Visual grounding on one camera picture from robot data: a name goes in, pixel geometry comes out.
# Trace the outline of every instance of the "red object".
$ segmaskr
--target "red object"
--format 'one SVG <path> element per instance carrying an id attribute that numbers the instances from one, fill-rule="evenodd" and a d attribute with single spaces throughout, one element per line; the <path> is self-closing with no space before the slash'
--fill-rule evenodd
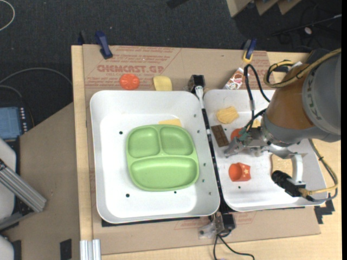
<path id="1" fill-rule="evenodd" d="M 233 182 L 250 180 L 250 166 L 241 162 L 231 164 L 229 168 L 229 177 Z"/>
<path id="2" fill-rule="evenodd" d="M 230 139 L 232 140 L 235 137 L 240 137 L 241 135 L 239 134 L 239 132 L 243 129 L 243 127 L 235 129 L 234 131 L 232 131 L 232 134 L 230 136 Z"/>
<path id="3" fill-rule="evenodd" d="M 127 90 L 137 89 L 140 85 L 140 79 L 135 74 L 126 73 L 119 79 L 120 86 Z"/>

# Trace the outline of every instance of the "blue clamp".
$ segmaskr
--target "blue clamp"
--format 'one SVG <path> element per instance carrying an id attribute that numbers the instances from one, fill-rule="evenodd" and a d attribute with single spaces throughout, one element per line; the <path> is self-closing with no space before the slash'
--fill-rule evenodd
<path id="1" fill-rule="evenodd" d="M 248 40 L 244 46 L 245 53 L 243 54 L 243 61 L 245 63 L 250 63 L 253 57 L 253 51 L 256 45 L 256 38 L 253 38 L 251 41 Z"/>
<path id="2" fill-rule="evenodd" d="M 101 46 L 100 52 L 104 59 L 109 59 L 113 57 L 112 52 L 110 51 L 110 48 L 107 43 L 107 38 L 104 32 L 102 31 L 96 31 L 95 33 L 95 40 L 97 41 L 97 44 Z"/>

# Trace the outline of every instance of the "divided green plate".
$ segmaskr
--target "divided green plate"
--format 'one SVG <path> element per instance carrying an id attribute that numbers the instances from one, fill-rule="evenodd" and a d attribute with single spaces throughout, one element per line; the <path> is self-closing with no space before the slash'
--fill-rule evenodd
<path id="1" fill-rule="evenodd" d="M 199 176 L 193 140 L 180 126 L 133 129 L 126 139 L 126 158 L 132 181 L 146 191 L 183 189 Z"/>

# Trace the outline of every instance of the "wooden table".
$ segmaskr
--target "wooden table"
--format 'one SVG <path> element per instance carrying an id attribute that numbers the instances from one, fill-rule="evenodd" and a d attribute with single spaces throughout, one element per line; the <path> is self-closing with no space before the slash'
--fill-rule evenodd
<path id="1" fill-rule="evenodd" d="M 268 53 L 270 63 L 290 59 L 304 61 L 304 53 Z M 83 50 L 81 46 L 72 46 L 72 66 L 74 85 L 74 115 L 76 132 L 76 157 L 78 172 L 79 218 L 81 240 L 93 239 L 91 196 L 88 171 L 88 144 L 86 130 L 86 103 L 83 76 Z M 325 160 L 330 163 L 341 179 L 340 142 L 332 144 L 315 142 L 323 152 Z M 236 251 L 251 253 L 260 259 L 342 259 L 342 226 L 341 226 L 341 195 L 333 200 L 335 212 L 324 216 L 324 224 L 320 226 L 321 234 L 307 237 L 260 240 L 243 243 L 233 243 Z M 249 259 L 232 255 L 224 246 L 217 245 L 218 258 Z M 195 246 L 188 248 L 166 249 L 145 252 L 122 253 L 107 255 L 103 260 L 112 259 L 213 259 L 213 246 Z"/>

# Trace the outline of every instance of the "black floor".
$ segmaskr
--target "black floor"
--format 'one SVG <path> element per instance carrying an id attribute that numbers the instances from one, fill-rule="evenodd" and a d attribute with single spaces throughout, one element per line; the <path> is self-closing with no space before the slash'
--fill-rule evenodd
<path id="1" fill-rule="evenodd" d="M 240 49 L 257 38 L 268 51 L 334 50 L 341 47 L 341 18 L 321 23 L 308 37 L 301 31 L 274 37 L 277 31 L 321 21 L 342 13 L 342 0 L 303 0 L 282 15 L 275 5 L 263 16 L 251 4 L 231 18 L 226 0 L 6 0 L 15 10 L 12 24 L 0 31 L 0 81 L 22 69 L 45 67 L 71 78 L 70 47 L 84 30 L 93 41 L 102 30 L 110 44 Z M 0 2 L 0 28 L 12 17 Z M 29 71 L 6 80 L 30 106 L 36 124 L 72 101 L 72 88 L 49 71 Z M 16 94 L 0 88 L 0 103 Z"/>

